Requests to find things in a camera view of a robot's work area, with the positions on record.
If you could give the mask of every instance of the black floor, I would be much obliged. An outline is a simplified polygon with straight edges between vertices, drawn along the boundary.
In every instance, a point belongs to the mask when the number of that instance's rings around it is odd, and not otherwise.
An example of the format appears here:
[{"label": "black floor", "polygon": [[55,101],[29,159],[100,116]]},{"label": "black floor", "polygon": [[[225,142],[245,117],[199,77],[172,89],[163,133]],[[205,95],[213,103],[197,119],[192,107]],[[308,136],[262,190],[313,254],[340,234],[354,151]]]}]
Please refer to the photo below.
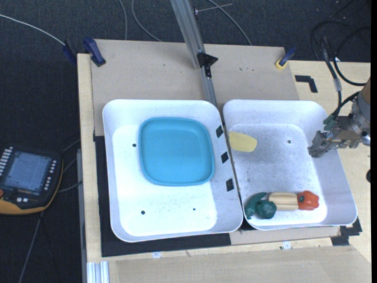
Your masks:
[{"label": "black floor", "polygon": [[[212,6],[191,0],[197,9]],[[296,47],[295,60],[323,60],[318,42],[326,37],[341,61],[371,61],[371,0],[213,0],[253,45]],[[127,39],[154,41],[122,0]],[[168,0],[135,0],[138,20],[163,41],[182,41]],[[82,40],[123,40],[125,19],[117,0],[0,0],[0,15],[27,22],[83,51]],[[219,10],[201,12],[205,43],[248,45]],[[0,147],[20,144],[63,149],[79,138],[76,68],[62,45],[30,27],[0,17]],[[65,164],[80,145],[64,154]],[[77,182],[75,166],[62,187]],[[77,189],[59,193],[45,211],[22,282],[80,282],[81,254]],[[0,282],[18,282],[39,215],[0,216]]]}]

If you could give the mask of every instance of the wooden table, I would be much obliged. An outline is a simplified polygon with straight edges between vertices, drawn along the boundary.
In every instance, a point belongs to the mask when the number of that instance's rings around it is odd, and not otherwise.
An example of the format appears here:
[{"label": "wooden table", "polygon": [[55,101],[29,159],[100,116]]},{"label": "wooden table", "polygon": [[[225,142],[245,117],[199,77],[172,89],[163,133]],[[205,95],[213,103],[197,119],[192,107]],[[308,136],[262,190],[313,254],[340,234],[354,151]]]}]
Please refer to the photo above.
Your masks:
[{"label": "wooden table", "polygon": [[[371,282],[371,187],[365,179],[371,166],[371,151],[363,145],[339,151],[363,229],[360,236],[350,238],[348,246],[332,245],[330,237],[341,235],[340,227],[334,226],[236,231],[230,234],[231,246],[103,258],[93,141],[94,133],[103,135],[103,105],[115,98],[200,100],[204,97],[200,75],[191,69],[184,44],[104,40],[97,43],[108,61],[109,71],[97,68],[88,54],[78,56],[86,241],[83,248],[84,260],[88,262],[84,266],[93,270],[102,262],[102,272],[108,271],[111,283],[250,282],[251,279],[302,282],[303,278],[316,282]],[[206,50],[222,60],[213,67],[219,109],[230,98],[312,100],[328,113],[336,108],[337,95],[323,62],[290,61],[288,67],[278,71],[274,63],[284,54],[283,48],[207,45]],[[339,67],[356,82],[364,83],[371,75],[370,64],[341,63]],[[306,83],[295,83],[295,75],[311,76],[318,93],[311,93]],[[147,87],[162,78],[166,88]],[[343,84],[344,97],[356,91]],[[342,110],[344,114],[349,111],[350,106]]]}]

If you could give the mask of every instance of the metal pole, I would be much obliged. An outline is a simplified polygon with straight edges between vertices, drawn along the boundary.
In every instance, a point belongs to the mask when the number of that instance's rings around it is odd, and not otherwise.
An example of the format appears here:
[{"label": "metal pole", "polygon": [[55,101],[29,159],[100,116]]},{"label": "metal pole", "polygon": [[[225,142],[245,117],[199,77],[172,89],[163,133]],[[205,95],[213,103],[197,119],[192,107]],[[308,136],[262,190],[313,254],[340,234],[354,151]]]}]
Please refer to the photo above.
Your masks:
[{"label": "metal pole", "polygon": [[[170,0],[170,2],[191,55],[194,68],[199,69],[200,65],[197,56],[201,52],[206,53],[206,50],[195,19],[194,9],[189,0]],[[204,67],[201,68],[201,76],[206,100],[216,106],[217,102],[212,79],[206,75]]]}]

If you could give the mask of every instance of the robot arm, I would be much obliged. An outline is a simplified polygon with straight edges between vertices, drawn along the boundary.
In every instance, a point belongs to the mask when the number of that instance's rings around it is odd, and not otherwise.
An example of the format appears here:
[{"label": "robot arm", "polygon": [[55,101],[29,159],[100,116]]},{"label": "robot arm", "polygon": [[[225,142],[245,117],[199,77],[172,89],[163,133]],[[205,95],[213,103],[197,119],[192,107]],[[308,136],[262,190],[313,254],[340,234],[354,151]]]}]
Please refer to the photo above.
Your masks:
[{"label": "robot arm", "polygon": [[326,121],[326,132],[317,131],[309,154],[321,157],[326,152],[337,148],[356,148],[359,143],[371,145],[371,79],[364,89],[349,97],[345,103],[352,101],[352,111],[348,116],[338,116],[337,109]]}]

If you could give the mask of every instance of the white tray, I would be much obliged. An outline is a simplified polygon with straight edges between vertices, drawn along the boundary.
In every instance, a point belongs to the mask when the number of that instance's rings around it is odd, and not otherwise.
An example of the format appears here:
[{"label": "white tray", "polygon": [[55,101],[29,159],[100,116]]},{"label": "white tray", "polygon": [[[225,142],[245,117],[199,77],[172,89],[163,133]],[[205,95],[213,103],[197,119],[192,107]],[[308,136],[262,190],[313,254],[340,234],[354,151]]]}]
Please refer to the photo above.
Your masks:
[{"label": "white tray", "polygon": [[[110,221],[126,242],[232,232],[243,220],[219,111],[206,101],[114,100],[103,109],[110,194]],[[159,186],[143,175],[138,151],[141,124],[153,117],[199,121],[208,130],[214,176],[198,186]]]},{"label": "white tray", "polygon": [[247,220],[256,229],[348,225],[357,211],[338,151],[312,158],[307,148],[323,129],[326,112],[310,101],[232,100],[223,110],[227,132],[248,134],[255,151],[232,158],[243,205],[259,192],[312,191],[320,197],[313,211],[277,211],[274,218]]}]

